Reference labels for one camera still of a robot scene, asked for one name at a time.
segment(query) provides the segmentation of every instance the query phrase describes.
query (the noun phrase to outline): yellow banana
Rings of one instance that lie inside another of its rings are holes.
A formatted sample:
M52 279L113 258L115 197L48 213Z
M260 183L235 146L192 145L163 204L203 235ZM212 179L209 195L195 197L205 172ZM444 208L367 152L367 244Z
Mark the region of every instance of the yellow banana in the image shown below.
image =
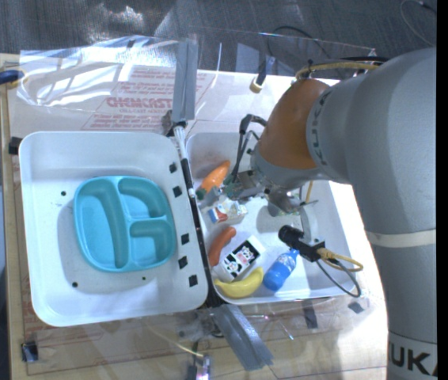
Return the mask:
M230 298L244 298L256 291L263 282L264 271L262 267L254 269L247 277L236 282L224 283L214 280L215 286L220 287L222 293Z

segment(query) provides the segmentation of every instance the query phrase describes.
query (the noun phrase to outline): gray robot arm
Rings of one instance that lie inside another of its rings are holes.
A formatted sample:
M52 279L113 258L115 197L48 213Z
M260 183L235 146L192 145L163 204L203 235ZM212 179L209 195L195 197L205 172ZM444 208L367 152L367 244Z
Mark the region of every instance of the gray robot arm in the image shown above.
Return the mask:
M428 48L325 88L305 115L314 167L272 160L264 148L278 138L260 141L251 157L252 183L283 211L299 207L290 190L309 180L352 185L385 293L388 380L438 377L435 68ZM285 108L265 130L285 123L277 121Z

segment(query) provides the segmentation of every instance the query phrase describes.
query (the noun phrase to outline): blue bottle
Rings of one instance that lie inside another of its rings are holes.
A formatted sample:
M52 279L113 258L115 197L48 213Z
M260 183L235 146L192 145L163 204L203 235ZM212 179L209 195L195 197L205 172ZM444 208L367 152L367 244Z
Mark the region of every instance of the blue bottle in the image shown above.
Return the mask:
M300 254L297 249L291 249L287 253L283 253L273 265L268 269L263 278L263 285L268 290L277 291L284 285L286 279L296 268L296 257Z

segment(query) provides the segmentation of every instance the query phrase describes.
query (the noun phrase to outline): black wire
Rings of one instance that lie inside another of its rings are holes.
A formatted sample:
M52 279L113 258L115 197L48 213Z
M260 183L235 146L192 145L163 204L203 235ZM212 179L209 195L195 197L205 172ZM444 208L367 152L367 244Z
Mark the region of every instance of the black wire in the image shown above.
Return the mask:
M353 62L375 62L384 63L388 62L388 58L382 56L348 56L347 58L340 58L341 60L351 60Z
M342 291L344 291L345 293L347 293L348 295L352 296L352 297L356 297L358 298L359 296L361 296L361 287L359 286L358 282L356 281L356 278L353 277L353 275L351 274L351 272L349 272L349 270L340 263L339 260L337 259L331 259L330 260L332 263L337 264L338 266L340 266L342 268L342 270L344 270L344 272L347 273L347 275L351 278L352 282L354 283L354 285L356 286L356 289L358 290L358 294L352 294L350 291L345 290L342 286L340 286L335 279L333 279L327 271L325 271L323 269L323 267L321 266L321 264L319 263L319 260L316 260L317 266L319 266L319 268L321 268L321 270L323 271L323 273L328 277L328 279L330 279L339 289L341 289Z
M241 122L240 122L240 138L238 141L238 150L237 150L237 161L236 161L236 165L233 168L233 171L231 172L231 177L233 178L233 180L231 181L232 183L234 183L234 181L237 179L238 169L240 167L240 162L241 162L241 157L243 156L243 153L245 152L245 148L247 147L247 143L249 141L249 139L246 139L245 143L244 143L243 138L244 138L245 134L247 134L247 130L249 129L250 123L258 123L258 124L262 125L263 127L266 127L267 121L264 118L259 117L259 116L254 116L253 114L247 114L241 120ZM259 141L257 134L255 134L254 132L252 132L252 134Z
M437 15L437 10L434 9L433 7L429 6L427 3L425 2L420 2L421 7L424 7L425 9L430 10L433 14Z
M247 144L249 143L251 136L254 136L259 141L259 137L253 131L247 132L247 135L245 136L245 140L244 140L243 144L241 145L241 149L238 152L238 159L237 159L238 166L240 165L241 159L243 158L243 154L245 153L245 150L247 149Z
M317 42L317 40L315 40L313 38L313 36L311 36L309 33L303 31L302 29L293 27L291 25L280 25L279 27L275 28L271 33L275 34L277 31L280 31L281 29L289 29L291 31L295 31L295 32L299 32L300 34L302 34L303 36L306 36L307 38L310 38L311 40L313 40L313 42L315 42L315 44L324 52L324 54L326 55L326 57L329 59L329 53L321 46L321 44L319 44L319 42ZM273 56L273 53L271 52L271 46L270 46L270 39L268 38L266 40L266 45L268 46L268 52L270 54L270 56Z

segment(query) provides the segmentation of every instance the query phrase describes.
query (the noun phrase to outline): blue plastic plate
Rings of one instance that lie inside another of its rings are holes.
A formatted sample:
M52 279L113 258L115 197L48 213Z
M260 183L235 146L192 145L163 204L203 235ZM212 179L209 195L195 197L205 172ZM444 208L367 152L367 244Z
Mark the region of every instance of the blue plastic plate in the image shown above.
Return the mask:
M155 268L177 247L168 199L143 177L84 181L74 194L74 224L84 258L105 272Z

